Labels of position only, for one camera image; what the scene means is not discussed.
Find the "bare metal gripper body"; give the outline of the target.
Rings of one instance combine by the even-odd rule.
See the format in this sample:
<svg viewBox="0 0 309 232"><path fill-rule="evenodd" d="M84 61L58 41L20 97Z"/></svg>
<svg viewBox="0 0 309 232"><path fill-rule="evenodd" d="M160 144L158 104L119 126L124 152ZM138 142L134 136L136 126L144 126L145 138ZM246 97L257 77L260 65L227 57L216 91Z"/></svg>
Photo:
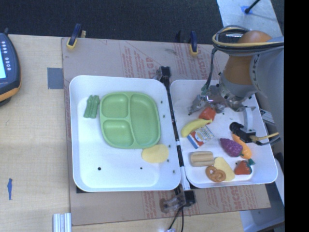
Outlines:
<svg viewBox="0 0 309 232"><path fill-rule="evenodd" d="M243 103L251 98L252 96L238 97L220 84L211 85L202 91L203 101L209 104L224 105L233 111L242 111L245 107Z"/></svg>

